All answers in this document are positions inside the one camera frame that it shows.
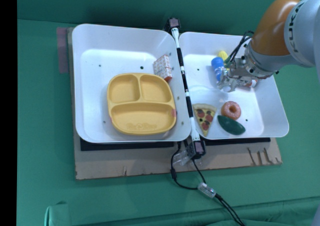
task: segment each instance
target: small patterned box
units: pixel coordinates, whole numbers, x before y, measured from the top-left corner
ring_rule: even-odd
[[[154,74],[162,77],[165,81],[172,79],[172,71],[168,55],[163,55],[153,63]]]

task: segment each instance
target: transparent plastic connector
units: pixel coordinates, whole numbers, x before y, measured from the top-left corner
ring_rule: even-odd
[[[181,166],[184,166],[192,157],[189,156],[188,151],[185,149],[181,151],[180,153],[174,155],[173,157],[173,164],[180,164]]]
[[[213,199],[217,194],[217,192],[213,188],[208,187],[208,185],[206,185],[204,182],[201,182],[197,188],[199,191],[201,191],[211,199]]]

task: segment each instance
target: pink donut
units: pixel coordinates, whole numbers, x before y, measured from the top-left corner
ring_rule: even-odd
[[[222,116],[237,120],[241,116],[241,108],[235,101],[227,101],[221,108]]]

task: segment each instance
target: yellow divided plate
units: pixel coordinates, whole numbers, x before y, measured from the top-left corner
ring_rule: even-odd
[[[125,73],[113,77],[107,88],[112,125],[127,135],[155,135],[176,123],[175,101],[168,83],[146,73]]]

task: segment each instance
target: green table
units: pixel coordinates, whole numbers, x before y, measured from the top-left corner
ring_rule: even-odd
[[[59,73],[56,36],[58,27],[73,26],[17,21],[16,224],[43,225],[47,207],[61,201],[68,204],[72,225],[205,225],[230,219],[217,202],[178,187],[169,174],[75,180],[70,76]],[[320,203],[320,84],[315,68],[298,66],[286,66],[275,80],[290,125],[288,135],[277,139],[283,164],[203,175],[241,218],[308,225]],[[200,178],[186,172],[179,180],[196,186]]]

